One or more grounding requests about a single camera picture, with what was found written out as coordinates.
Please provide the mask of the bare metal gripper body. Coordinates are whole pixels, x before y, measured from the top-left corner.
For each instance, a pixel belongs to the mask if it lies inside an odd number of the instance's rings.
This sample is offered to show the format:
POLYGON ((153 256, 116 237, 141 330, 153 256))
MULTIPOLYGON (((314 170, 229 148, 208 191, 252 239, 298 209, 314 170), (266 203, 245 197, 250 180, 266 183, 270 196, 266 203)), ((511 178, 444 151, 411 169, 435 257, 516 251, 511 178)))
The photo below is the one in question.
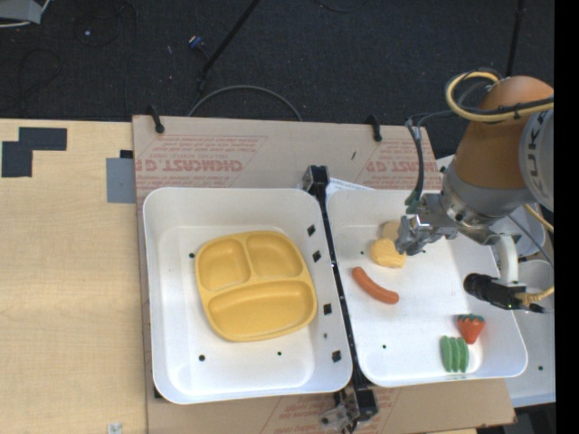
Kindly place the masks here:
POLYGON ((502 216, 502 191, 441 191, 422 198, 413 228, 431 231, 432 243, 462 234, 480 245, 492 245, 500 236, 490 226, 502 216))

